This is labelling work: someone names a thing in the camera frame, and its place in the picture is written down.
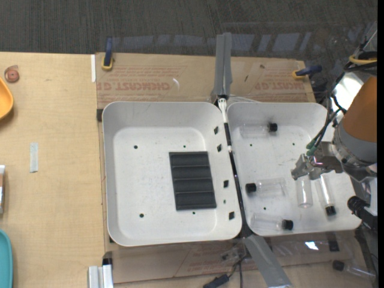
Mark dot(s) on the thin black and white rod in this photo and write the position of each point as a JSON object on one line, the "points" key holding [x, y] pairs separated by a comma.
{"points": [[232, 157]]}

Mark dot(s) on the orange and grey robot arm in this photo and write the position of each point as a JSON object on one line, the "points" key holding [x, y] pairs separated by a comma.
{"points": [[363, 109]]}

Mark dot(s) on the black cylinder on white bracket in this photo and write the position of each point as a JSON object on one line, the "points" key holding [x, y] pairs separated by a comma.
{"points": [[358, 205]]}

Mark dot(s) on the white plastic tray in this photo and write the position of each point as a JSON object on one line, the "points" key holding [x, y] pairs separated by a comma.
{"points": [[144, 178], [270, 157]]}

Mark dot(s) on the black slotted rectangular holder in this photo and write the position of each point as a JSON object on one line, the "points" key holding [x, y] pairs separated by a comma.
{"points": [[192, 181]]}

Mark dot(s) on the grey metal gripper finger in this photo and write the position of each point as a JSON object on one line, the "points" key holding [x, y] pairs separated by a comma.
{"points": [[301, 166], [317, 172]]}

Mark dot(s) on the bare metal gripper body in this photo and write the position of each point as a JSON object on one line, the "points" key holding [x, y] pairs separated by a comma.
{"points": [[328, 157]]}

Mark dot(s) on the clear plastic bottle black cap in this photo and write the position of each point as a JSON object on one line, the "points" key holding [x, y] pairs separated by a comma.
{"points": [[338, 265], [272, 127], [330, 210], [287, 224], [250, 187]]}

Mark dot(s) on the brown cardboard board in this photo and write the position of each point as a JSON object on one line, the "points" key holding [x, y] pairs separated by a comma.
{"points": [[180, 79]]}

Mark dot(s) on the blue plate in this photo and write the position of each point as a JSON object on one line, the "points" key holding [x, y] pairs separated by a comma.
{"points": [[4, 259]]}

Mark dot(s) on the orange plate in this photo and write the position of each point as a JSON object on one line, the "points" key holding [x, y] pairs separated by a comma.
{"points": [[4, 99]]}

